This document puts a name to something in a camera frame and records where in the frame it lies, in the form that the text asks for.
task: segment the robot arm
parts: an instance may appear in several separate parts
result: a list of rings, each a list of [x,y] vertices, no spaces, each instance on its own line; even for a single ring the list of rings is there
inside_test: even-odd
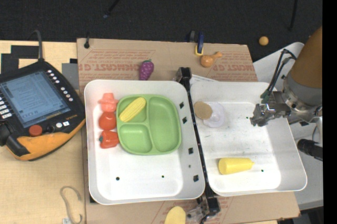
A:
[[[256,104],[253,117],[250,118],[254,126],[264,126],[269,120],[281,116],[287,117],[289,123],[311,123],[322,115],[322,27],[311,35],[303,47],[284,80],[282,91],[272,91],[272,84],[276,83],[280,72],[277,68],[282,55],[271,86],[261,95],[262,104]]]

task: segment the red button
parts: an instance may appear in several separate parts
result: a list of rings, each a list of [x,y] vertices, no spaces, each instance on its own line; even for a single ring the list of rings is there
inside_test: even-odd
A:
[[[32,125],[28,131],[32,137],[37,137],[42,134],[42,127],[40,125]]]

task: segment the touch screen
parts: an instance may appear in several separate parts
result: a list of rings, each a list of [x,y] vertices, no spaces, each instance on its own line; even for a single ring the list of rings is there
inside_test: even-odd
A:
[[[0,90],[24,128],[70,111],[43,71],[2,82]]]

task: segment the yellow corn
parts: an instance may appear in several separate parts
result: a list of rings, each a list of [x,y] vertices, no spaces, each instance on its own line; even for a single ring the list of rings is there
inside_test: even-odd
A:
[[[143,97],[139,97],[132,101],[120,114],[120,119],[123,122],[128,122],[132,118],[134,118],[137,114],[141,112],[142,109],[145,108],[146,99]]]

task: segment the green divided tray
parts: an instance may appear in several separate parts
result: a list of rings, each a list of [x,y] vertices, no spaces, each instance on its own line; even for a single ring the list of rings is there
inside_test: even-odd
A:
[[[129,122],[119,115],[135,99],[146,99],[145,108]],[[129,95],[119,100],[117,133],[124,150],[132,154],[155,155],[175,151],[181,143],[181,126],[174,103],[161,95]]]

